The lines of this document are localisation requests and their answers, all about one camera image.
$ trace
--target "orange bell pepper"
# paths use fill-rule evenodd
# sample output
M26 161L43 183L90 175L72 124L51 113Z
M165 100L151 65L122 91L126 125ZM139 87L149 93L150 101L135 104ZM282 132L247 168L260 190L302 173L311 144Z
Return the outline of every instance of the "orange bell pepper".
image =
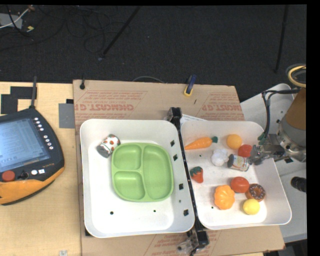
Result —
M214 192L214 204L220 210L227 210L232 207L235 202L235 192L229 185L217 186Z

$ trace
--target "black floor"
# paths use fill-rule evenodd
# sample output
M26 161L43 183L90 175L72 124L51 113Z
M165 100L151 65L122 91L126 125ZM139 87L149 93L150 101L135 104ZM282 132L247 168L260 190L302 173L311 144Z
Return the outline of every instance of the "black floor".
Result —
M0 14L7 8L18 16L27 5L2 4ZM306 4L142 6L105 54L136 6L33 8L20 30L0 28L0 81L185 83L195 74L196 84L235 86L244 101L291 85L286 69L306 63Z

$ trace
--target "plastic tomato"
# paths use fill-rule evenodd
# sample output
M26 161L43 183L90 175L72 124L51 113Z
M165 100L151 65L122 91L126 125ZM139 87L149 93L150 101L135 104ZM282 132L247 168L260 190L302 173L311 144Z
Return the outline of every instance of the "plastic tomato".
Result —
M249 189L249 181L244 177L234 177L231 180L230 186L234 192L245 193Z
M217 186L214 192L214 204L220 210L227 210L232 207L235 202L235 192L229 185Z
M244 144L238 148L238 156L243 158L248 158L250 157L251 150L252 150L251 145Z

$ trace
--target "strawberry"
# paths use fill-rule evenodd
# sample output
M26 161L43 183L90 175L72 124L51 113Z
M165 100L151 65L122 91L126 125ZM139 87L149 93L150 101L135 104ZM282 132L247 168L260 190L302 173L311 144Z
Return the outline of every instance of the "strawberry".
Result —
M191 179L195 180L198 183L204 182L204 170L200 167L194 167L190 170Z

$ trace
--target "white surface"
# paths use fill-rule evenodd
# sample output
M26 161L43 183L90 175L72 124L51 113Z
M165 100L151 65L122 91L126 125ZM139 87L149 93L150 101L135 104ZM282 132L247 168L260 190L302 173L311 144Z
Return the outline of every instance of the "white surface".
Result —
M109 134L124 143L153 143L171 156L174 189L159 202L133 202L121 199L114 191L111 157L96 150ZM80 128L84 223L98 238L144 234L179 233L190 230L195 215L176 127L164 120L90 119Z
M238 134L242 144L254 145L263 132L260 125L249 121L187 121L181 127L183 144L187 145L201 137L218 137L218 143L205 149L186 150L185 157L189 170L203 168L203 183L192 181L195 203L200 222L208 229L221 230L240 227L284 225L291 219L291 209L273 159L261 165L250 165L248 171L215 166L211 162L214 150L226 149L228 155L237 155L238 150L226 144L229 134ZM217 186L230 185L232 178L242 176L250 184L258 183L266 191L265 199L260 202L260 211L255 215L246 214L242 205L247 199L244 193L235 194L235 202L230 209L220 210L214 204Z
M289 85L280 83L270 90L288 90ZM271 97L270 114L270 133L276 133L278 123L291 106L294 97L291 94L275 94ZM262 127L266 125L266 109L261 97L258 94L241 103L241 108L246 121L252 121L260 124ZM275 163L284 191L287 195L291 211L291 221L280 226L283 240L285 243L307 239L307 194L293 188L291 179L293 177L307 177L307 164L301 163L295 159L293 162L286 163L284 160Z

